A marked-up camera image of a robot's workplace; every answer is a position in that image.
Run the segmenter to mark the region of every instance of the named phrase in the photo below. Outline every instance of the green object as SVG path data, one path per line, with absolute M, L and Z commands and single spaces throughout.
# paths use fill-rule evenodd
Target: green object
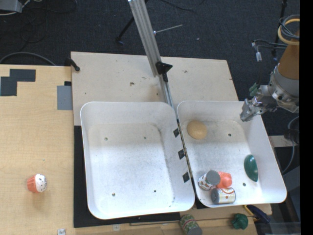
M 256 83 L 254 83 L 250 88 L 249 88 L 249 91 L 251 92 L 251 91 L 254 91 L 256 88 L 257 88 L 257 84 Z
M 258 182 L 259 177 L 258 166 L 253 155 L 246 156 L 244 166 L 246 174 L 249 177 L 249 179 Z
M 235 229 L 245 229 L 248 226 L 248 218 L 246 215 L 237 213 L 235 218 L 231 221 Z
M 255 88 L 253 91 L 250 92 L 250 96 L 255 96 L 258 90 L 258 88 Z

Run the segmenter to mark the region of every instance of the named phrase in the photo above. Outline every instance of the green egg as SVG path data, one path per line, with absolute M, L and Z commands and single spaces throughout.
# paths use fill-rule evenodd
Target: green egg
M 244 165 L 246 174 L 249 177 L 249 179 L 258 182 L 259 172 L 254 156 L 253 155 L 246 156 Z

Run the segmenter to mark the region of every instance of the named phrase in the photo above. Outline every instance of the black tape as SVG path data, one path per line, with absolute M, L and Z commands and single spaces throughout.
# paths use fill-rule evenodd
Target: black tape
M 177 138 L 177 136 L 179 135 L 179 130 L 178 130 L 178 128 L 177 128 L 175 131 L 173 131 L 173 132 L 174 132 L 175 138 Z
M 179 156 L 179 159 L 182 159 L 185 156 L 185 152 L 183 149 L 178 152 L 178 156 Z
M 188 172 L 186 172 L 182 178 L 184 179 L 184 183 L 186 183 L 190 179 Z
M 17 96 L 17 82 L 35 82 L 36 70 L 10 69 L 10 76 L 1 77 L 0 96 Z

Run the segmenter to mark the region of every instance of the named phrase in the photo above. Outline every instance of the orange cup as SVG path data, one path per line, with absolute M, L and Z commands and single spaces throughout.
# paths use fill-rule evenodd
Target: orange cup
M 47 182 L 44 175 L 36 174 L 27 180 L 27 188 L 31 192 L 40 193 L 46 190 Z

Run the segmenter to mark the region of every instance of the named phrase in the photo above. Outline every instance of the tan ball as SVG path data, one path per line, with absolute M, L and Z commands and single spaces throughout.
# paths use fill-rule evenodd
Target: tan ball
M 187 132 L 192 138 L 200 140 L 206 137 L 207 128 L 204 123 L 193 120 L 188 123 Z

